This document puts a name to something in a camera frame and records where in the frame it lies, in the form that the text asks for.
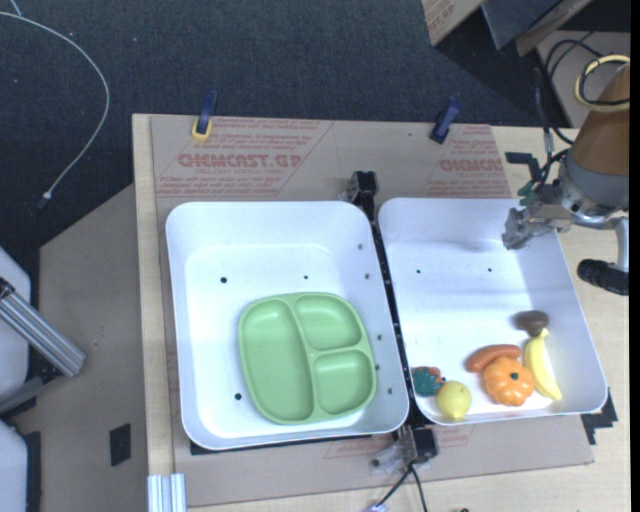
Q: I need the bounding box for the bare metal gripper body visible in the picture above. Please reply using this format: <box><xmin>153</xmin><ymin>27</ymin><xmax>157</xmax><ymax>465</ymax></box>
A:
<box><xmin>519</xmin><ymin>183</ymin><xmax>629</xmax><ymax>234</ymax></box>

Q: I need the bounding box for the brown mushroom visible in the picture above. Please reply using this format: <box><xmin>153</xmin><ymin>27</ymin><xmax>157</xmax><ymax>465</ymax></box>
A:
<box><xmin>511</xmin><ymin>309</ymin><xmax>551</xmax><ymax>338</ymax></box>

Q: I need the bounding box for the white plastic tray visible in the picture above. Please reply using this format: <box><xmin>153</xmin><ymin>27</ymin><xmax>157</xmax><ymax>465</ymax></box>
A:
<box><xmin>377</xmin><ymin>196</ymin><xmax>609</xmax><ymax>428</ymax></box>
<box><xmin>164</xmin><ymin>200</ymin><xmax>411</xmax><ymax>452</ymax></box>

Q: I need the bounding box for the orange sausage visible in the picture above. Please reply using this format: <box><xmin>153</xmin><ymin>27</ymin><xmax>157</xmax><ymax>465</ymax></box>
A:
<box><xmin>465</xmin><ymin>343</ymin><xmax>523</xmax><ymax>374</ymax></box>

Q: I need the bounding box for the yellow banana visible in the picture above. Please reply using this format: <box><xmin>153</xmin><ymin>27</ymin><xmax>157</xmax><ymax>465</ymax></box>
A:
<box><xmin>522</xmin><ymin>327</ymin><xmax>564</xmax><ymax>403</ymax></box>

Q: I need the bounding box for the thin black and white rod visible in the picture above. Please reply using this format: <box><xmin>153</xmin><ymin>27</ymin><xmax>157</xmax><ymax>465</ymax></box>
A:
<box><xmin>366</xmin><ymin>198</ymin><xmax>417</xmax><ymax>432</ymax></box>

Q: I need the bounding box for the orange pumpkin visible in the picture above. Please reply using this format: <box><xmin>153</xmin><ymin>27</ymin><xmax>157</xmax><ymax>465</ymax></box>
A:
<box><xmin>481</xmin><ymin>355</ymin><xmax>536</xmax><ymax>408</ymax></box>

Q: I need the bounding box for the green and orange toy vegetable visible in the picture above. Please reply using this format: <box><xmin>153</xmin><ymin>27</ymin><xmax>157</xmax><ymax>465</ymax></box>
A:
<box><xmin>410</xmin><ymin>365</ymin><xmax>446</xmax><ymax>399</ymax></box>

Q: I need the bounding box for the yellow lemon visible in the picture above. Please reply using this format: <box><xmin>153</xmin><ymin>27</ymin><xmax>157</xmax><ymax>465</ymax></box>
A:
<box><xmin>436</xmin><ymin>380</ymin><xmax>473</xmax><ymax>421</ymax></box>

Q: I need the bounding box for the brown cardboard board red print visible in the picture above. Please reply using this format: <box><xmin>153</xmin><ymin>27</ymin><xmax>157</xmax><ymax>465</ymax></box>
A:
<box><xmin>149</xmin><ymin>115</ymin><xmax>596</xmax><ymax>509</ymax></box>

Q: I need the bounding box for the green divided plate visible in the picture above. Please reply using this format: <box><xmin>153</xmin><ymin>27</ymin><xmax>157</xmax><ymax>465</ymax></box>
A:
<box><xmin>237</xmin><ymin>291</ymin><xmax>378</xmax><ymax>426</ymax></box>

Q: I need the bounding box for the black cylinder on white bracket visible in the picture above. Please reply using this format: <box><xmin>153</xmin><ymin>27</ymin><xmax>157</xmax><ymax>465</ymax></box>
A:
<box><xmin>576</xmin><ymin>216</ymin><xmax>630</xmax><ymax>297</ymax></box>

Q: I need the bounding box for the black block with thin wires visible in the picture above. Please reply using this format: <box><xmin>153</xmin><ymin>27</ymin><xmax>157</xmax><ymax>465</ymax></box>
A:
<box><xmin>393</xmin><ymin>426</ymin><xmax>440</xmax><ymax>470</ymax></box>
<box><xmin>343</xmin><ymin>170</ymin><xmax>379</xmax><ymax>206</ymax></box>

